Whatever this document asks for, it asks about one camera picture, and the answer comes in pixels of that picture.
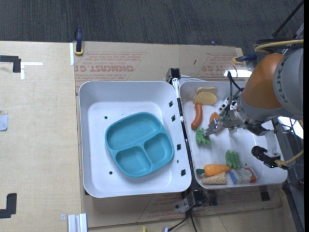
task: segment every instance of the light blue object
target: light blue object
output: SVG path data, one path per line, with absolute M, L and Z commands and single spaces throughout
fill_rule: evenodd
M 119 169 L 140 177 L 167 164 L 174 156 L 172 140 L 160 120 L 141 112 L 111 124 L 105 143 Z

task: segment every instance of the green leafy toy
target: green leafy toy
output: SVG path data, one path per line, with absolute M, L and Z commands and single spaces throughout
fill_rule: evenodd
M 237 152 L 227 150 L 225 153 L 226 164 L 234 169 L 240 169 L 239 154 Z
M 195 138 L 198 144 L 207 144 L 207 145 L 211 144 L 211 140 L 209 136 L 204 135 L 203 128 L 200 128 L 200 127 L 197 128 Z

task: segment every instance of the hot dog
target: hot dog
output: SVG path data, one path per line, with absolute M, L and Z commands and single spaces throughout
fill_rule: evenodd
M 203 117 L 203 109 L 202 109 L 202 104 L 200 103 L 196 103 L 195 104 L 195 119 L 193 120 L 192 124 L 191 124 L 191 128 L 193 130 L 196 130 L 200 123 L 202 122 L 202 117 Z

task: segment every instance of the white tray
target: white tray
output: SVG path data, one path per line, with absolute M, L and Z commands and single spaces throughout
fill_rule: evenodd
M 79 101 L 84 188 L 91 196 L 181 192 L 190 186 L 189 160 L 172 85 L 164 81 L 90 81 L 80 87 Z M 104 135 L 112 123 L 139 112 L 151 113 L 162 122 L 173 141 L 174 156 L 162 168 L 134 178 L 117 167 Z
M 238 83 L 240 87 L 245 86 L 245 82 Z M 203 105 L 203 120 L 200 127 L 206 129 L 209 124 L 209 117 L 213 112 L 218 112 L 219 107 L 224 103 L 225 98 L 230 92 L 229 82 L 207 82 L 207 81 L 187 81 L 180 86 L 180 97 L 183 104 L 183 117 L 187 131 L 188 141 L 192 153 L 194 169 L 203 169 L 206 164 L 225 164 L 225 153 L 227 150 L 238 152 L 240 156 L 241 167 L 250 167 L 257 175 L 258 181 L 251 184 L 234 184 L 229 173 L 226 174 L 226 185 L 205 185 L 202 183 L 203 175 L 195 177 L 197 182 L 206 189 L 224 189 L 243 186 L 270 185 L 281 184 L 287 178 L 287 171 L 281 168 L 269 168 L 251 154 L 251 149 L 258 145 L 267 149 L 267 146 L 277 148 L 277 152 L 281 154 L 281 150 L 277 141 L 277 137 L 273 134 L 273 141 L 268 142 L 265 136 L 255 136 L 253 133 L 238 129 L 234 134 L 230 134 L 228 129 L 223 129 L 218 134 L 210 135 L 210 145 L 198 145 L 195 140 L 195 131 L 191 129 L 191 123 L 195 118 L 195 105 L 193 104 L 193 96 L 196 88 L 200 86 L 217 87 L 217 102 L 214 105 Z M 271 122 L 263 124 L 267 129 L 273 130 Z

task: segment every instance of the blue divided plate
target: blue divided plate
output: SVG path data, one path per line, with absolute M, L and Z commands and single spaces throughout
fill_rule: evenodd
M 119 169 L 140 177 L 167 164 L 174 156 L 170 136 L 153 114 L 141 112 L 111 124 L 105 143 Z

